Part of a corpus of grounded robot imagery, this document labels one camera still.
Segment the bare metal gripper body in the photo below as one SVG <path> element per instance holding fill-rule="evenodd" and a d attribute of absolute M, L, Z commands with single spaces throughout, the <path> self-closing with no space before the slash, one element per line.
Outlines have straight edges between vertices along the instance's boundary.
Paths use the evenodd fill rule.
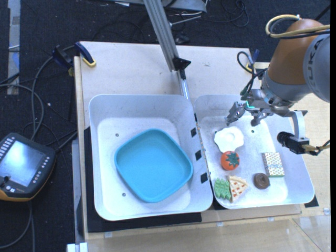
<path fill-rule="evenodd" d="M 289 108 L 295 103 L 295 91 L 290 88 L 251 89 L 245 93 L 245 100 L 260 112 L 267 110 L 281 117 L 290 117 Z"/>

